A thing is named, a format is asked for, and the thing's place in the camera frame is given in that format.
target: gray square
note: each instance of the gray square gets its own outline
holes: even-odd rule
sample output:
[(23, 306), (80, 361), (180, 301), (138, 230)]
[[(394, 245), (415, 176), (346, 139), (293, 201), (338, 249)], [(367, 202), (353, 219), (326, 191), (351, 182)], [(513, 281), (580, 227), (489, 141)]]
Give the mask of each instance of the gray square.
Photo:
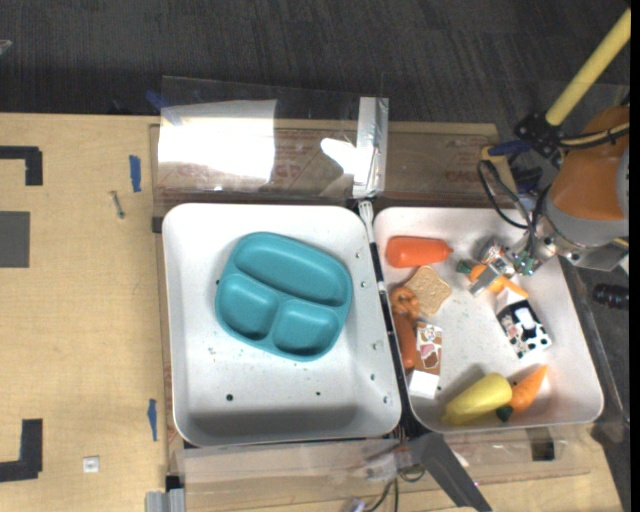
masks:
[(29, 267), (30, 212), (0, 212), (0, 268)]

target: yellow bar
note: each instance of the yellow bar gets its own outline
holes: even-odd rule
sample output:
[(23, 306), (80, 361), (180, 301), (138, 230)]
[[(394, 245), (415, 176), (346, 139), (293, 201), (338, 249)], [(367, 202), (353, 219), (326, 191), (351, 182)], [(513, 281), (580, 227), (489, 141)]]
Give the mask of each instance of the yellow bar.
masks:
[(630, 38), (631, 9), (627, 9), (547, 112), (551, 126), (563, 123)]

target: wooden surface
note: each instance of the wooden surface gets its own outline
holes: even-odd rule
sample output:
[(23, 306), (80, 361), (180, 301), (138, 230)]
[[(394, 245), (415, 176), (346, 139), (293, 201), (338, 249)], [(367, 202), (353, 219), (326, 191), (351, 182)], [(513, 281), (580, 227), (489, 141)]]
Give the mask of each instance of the wooden surface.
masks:
[[(158, 418), (165, 414), (150, 230), (148, 131), (157, 122), (0, 115), (0, 145), (44, 153), (42, 187), (24, 185), (22, 162), (0, 160), (0, 210), (31, 212), (30, 268), (0, 269), (0, 461), (18, 458), (22, 419), (44, 422), (43, 471), (37, 480), (0, 483), (0, 511), (142, 511), (145, 493), (163, 488), (166, 425), (158, 421), (154, 442), (147, 419), (152, 398)], [(132, 154), (142, 162), (140, 193), (129, 179)], [(124, 219), (110, 190), (118, 191)], [(100, 472), (85, 474), (82, 459), (92, 455), (100, 456)], [(620, 510), (600, 446), (587, 439), (581, 457), (586, 473), (482, 492), (495, 510)], [(442, 491), (400, 500), (405, 512), (451, 506)], [(344, 501), (264, 510), (343, 509)]]

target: black corner marker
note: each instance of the black corner marker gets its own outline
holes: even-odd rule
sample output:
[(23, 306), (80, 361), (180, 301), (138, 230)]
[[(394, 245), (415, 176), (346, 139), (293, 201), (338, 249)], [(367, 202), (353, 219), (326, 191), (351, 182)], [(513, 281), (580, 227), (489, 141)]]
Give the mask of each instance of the black corner marker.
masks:
[(32, 480), (42, 471), (42, 419), (22, 420), (20, 458), (0, 462), (0, 483)]
[(42, 185), (42, 151), (37, 146), (0, 146), (0, 159), (24, 160), (24, 184)]

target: brown sausage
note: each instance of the brown sausage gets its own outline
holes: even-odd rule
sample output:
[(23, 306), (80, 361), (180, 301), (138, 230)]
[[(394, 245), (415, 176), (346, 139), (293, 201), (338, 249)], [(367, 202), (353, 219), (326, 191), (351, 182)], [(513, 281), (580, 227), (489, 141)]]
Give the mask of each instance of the brown sausage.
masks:
[(412, 370), (416, 364), (416, 332), (411, 321), (405, 315), (394, 314), (393, 324), (396, 327), (400, 354), (402, 355), (402, 366), (405, 370)]

